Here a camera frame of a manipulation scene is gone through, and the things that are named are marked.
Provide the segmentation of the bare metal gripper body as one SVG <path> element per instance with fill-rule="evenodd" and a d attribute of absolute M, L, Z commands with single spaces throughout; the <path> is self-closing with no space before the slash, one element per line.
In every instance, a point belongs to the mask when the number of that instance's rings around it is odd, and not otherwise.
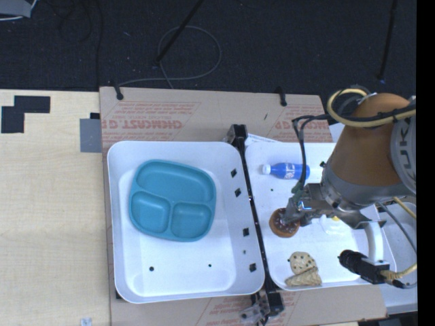
<path fill-rule="evenodd" d="M 308 183 L 304 186 L 298 201 L 298 210 L 301 216 L 313 215 L 313 219 L 320 219 L 323 216 L 339 219 L 337 208 L 328 203 L 318 183 Z"/>

